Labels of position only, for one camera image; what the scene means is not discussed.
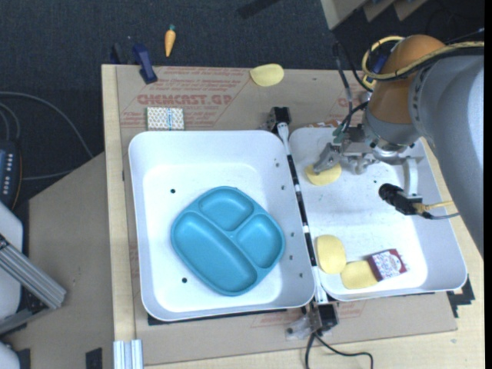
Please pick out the orange toy carrot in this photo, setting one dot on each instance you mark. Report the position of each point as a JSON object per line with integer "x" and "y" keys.
{"x": 169, "y": 41}

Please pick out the red patterned packet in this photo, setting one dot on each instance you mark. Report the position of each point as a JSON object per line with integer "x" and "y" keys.
{"x": 386, "y": 264}

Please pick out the white patterned packet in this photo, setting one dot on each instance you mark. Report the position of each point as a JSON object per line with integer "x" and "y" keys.
{"x": 165, "y": 118}

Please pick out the white plastic tray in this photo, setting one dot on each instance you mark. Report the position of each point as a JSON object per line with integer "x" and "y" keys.
{"x": 365, "y": 221}
{"x": 161, "y": 244}

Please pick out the black cylinder on white bracket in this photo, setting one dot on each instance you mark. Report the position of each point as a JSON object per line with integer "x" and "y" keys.
{"x": 404, "y": 198}

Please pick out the brown cardboard board red print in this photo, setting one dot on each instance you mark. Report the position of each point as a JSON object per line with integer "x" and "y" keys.
{"x": 215, "y": 340}

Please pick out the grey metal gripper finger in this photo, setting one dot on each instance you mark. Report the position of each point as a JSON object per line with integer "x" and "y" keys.
{"x": 326, "y": 159}
{"x": 360, "y": 166}

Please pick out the thin black and white rod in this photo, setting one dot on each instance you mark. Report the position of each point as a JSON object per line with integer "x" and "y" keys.
{"x": 300, "y": 202}

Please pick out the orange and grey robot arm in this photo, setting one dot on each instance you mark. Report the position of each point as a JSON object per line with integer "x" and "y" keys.
{"x": 449, "y": 106}

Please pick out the blue divided plate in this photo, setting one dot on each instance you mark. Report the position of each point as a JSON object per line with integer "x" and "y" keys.
{"x": 215, "y": 244}

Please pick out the yellow potato chip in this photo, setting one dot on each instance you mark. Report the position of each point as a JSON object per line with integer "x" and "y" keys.
{"x": 326, "y": 177}
{"x": 357, "y": 276}
{"x": 330, "y": 253}
{"x": 267, "y": 74}

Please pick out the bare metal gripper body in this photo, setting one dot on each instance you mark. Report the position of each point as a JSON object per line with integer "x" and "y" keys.
{"x": 359, "y": 141}

